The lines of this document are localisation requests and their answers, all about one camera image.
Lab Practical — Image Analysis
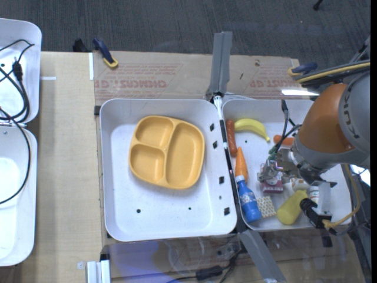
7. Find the yellow bottle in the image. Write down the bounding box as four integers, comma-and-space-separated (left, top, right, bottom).
276, 189, 309, 226

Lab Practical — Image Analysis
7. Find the brown cardboard board red print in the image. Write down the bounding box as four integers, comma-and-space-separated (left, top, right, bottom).
92, 50, 359, 279

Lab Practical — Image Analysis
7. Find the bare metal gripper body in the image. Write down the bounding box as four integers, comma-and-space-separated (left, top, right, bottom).
276, 147, 325, 189

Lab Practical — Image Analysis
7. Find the blue bottle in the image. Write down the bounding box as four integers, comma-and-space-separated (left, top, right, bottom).
235, 175, 263, 224

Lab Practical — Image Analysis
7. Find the orange carrot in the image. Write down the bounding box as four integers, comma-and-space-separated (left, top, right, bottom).
273, 134, 296, 147
234, 146, 249, 184

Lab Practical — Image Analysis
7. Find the red toy sausage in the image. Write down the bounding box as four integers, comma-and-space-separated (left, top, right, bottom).
226, 119, 239, 157

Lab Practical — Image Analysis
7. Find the black block with thin wires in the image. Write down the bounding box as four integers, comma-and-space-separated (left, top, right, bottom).
195, 265, 224, 281

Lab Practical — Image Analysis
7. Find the white plastic tray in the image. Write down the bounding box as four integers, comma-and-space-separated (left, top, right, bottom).
99, 98, 238, 243
221, 98, 354, 233

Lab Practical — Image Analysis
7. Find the yellow divided plate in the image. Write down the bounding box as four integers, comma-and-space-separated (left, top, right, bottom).
128, 115, 206, 190

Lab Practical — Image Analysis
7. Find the black cylinder on white bracket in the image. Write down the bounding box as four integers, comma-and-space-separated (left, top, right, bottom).
299, 181, 338, 229

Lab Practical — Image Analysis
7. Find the white printed packet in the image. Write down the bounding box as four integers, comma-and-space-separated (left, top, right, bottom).
282, 176, 309, 193

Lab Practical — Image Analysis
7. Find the small white bottle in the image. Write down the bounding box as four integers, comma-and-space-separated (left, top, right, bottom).
308, 185, 321, 205

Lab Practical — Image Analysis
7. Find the patterned square biscuit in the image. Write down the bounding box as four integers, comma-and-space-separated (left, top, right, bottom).
255, 195, 277, 219

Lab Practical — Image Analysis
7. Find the red and pink carton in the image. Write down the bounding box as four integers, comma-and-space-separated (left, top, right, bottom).
262, 163, 285, 195

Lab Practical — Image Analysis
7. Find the yellow banana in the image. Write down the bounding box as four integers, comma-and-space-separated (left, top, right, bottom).
234, 118, 272, 143

